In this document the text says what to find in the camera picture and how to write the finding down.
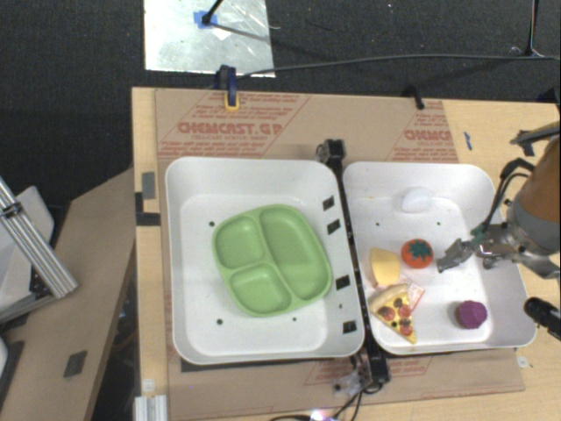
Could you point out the red tomato with green top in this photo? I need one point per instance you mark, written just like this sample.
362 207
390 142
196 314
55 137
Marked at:
417 254

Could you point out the yellow pizza slice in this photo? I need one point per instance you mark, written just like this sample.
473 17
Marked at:
396 311

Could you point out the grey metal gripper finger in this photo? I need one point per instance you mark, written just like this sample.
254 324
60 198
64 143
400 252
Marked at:
461 246
446 263

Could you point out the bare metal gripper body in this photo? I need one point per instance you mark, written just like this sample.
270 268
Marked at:
499 244

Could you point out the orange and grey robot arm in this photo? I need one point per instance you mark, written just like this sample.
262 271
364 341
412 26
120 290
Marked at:
543 191

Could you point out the green divided plate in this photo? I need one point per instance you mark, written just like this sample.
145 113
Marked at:
271 259

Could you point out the yellow cheese wedge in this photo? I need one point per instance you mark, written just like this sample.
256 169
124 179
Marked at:
385 268

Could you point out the clear packet with red print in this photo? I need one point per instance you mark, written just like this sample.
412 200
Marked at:
416 294

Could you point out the purple round toy food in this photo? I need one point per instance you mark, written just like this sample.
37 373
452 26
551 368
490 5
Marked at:
471 315

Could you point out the thin black rod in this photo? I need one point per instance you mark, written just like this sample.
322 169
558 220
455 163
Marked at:
350 244

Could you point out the white plastic tray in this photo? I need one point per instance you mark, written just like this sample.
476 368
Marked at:
193 252
442 287

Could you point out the brown cardboard board red print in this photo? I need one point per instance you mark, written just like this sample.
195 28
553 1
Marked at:
280 125

